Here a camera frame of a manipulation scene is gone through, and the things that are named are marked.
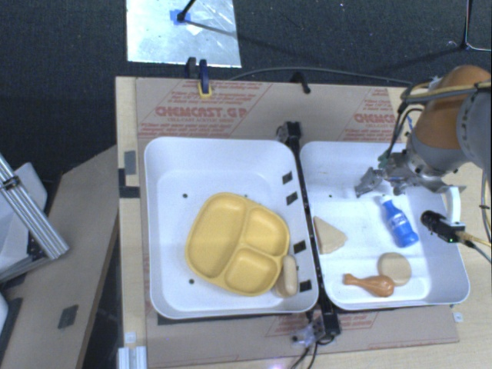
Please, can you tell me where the tan bread roll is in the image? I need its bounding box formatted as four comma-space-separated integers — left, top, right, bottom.
274, 254, 300, 299

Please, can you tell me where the yellow divided plate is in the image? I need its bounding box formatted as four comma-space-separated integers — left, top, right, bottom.
184, 191, 291, 298

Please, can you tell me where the tan round biscuit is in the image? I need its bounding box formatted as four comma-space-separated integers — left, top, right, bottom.
376, 251, 413, 288

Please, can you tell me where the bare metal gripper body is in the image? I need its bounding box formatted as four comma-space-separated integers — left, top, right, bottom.
383, 152, 450, 192

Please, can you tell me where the thin black rod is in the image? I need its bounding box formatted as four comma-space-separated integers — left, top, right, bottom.
288, 138, 332, 317

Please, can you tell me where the black cylinder on white bracket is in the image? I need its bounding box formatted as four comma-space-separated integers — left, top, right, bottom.
420, 185, 467, 244

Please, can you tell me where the white plastic tray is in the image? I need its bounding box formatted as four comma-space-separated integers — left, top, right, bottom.
298, 141, 471, 311
143, 136, 321, 320

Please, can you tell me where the beige triangular bread slice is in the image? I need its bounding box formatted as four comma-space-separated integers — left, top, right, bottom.
312, 215, 349, 256

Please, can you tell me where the brown chicken drumstick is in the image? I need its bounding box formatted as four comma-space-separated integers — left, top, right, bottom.
342, 273, 396, 299

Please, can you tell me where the blue bottle white cap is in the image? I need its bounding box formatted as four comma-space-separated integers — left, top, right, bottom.
379, 194, 420, 249

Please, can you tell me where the brown cardboard board red print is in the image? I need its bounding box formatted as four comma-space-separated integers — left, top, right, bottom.
135, 77, 461, 369

